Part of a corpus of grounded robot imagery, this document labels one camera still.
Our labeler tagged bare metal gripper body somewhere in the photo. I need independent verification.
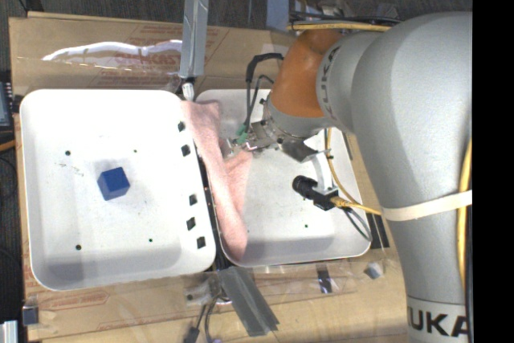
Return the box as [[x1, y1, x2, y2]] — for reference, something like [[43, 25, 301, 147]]
[[245, 118, 288, 152]]

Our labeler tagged pink cloth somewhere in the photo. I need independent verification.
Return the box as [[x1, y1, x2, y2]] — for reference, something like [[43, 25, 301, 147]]
[[180, 99, 254, 261]]

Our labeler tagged white plastic tray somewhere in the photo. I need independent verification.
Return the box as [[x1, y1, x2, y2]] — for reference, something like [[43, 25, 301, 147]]
[[18, 88, 218, 292], [194, 88, 373, 268]]

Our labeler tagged blue cube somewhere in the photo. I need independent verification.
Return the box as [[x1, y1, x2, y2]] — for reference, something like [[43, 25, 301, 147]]
[[96, 166, 132, 202]]

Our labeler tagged brown cardboard board red print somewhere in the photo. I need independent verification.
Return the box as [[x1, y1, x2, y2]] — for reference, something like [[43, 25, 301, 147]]
[[7, 10, 409, 343]]

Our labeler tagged black cylinder on white bracket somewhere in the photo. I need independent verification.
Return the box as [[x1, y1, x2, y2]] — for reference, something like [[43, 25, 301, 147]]
[[280, 140, 341, 212]]

